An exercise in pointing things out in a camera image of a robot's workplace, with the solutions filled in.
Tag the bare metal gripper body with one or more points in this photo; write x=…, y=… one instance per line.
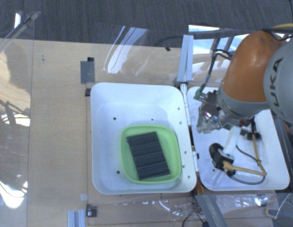
x=210, y=103

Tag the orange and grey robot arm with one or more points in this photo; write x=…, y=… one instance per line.
x=248, y=65

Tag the thin black and white rod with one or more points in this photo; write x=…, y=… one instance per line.
x=187, y=112

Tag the green plate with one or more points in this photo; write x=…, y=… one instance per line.
x=174, y=155

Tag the white plastic tray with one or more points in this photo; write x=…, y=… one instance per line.
x=136, y=107
x=245, y=183

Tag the black ribbed block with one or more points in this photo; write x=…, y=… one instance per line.
x=148, y=155

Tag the black cylinder on white bracket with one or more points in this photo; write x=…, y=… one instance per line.
x=219, y=157

